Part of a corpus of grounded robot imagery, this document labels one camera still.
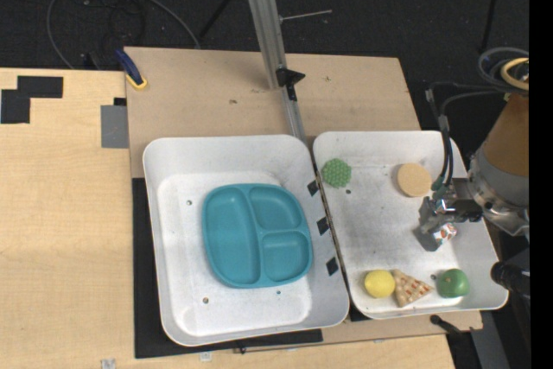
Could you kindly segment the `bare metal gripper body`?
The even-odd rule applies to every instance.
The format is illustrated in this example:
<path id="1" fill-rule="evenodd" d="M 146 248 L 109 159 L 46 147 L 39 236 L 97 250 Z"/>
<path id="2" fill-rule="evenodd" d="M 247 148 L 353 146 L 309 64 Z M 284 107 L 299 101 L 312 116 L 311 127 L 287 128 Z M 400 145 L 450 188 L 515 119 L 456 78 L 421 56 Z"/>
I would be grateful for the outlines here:
<path id="1" fill-rule="evenodd" d="M 483 218 L 510 235 L 529 235 L 528 207 L 510 202 L 485 181 L 452 180 L 448 208 L 462 219 Z"/>

